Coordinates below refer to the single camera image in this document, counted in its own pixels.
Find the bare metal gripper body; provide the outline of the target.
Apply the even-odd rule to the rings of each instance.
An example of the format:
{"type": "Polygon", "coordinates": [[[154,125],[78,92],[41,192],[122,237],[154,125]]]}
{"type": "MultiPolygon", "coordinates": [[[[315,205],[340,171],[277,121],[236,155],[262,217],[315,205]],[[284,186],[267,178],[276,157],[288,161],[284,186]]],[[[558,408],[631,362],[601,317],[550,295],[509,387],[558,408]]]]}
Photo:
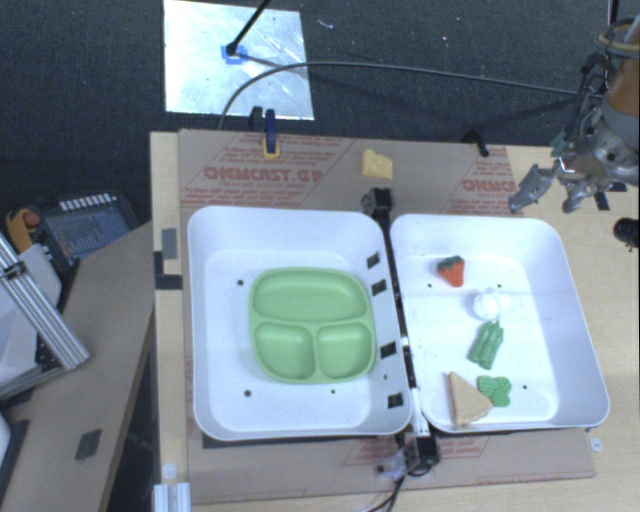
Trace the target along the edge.
{"type": "Polygon", "coordinates": [[[552,156],[552,179],[568,192],[605,192],[614,183],[639,185],[638,152],[609,130],[562,133],[552,156]]]}

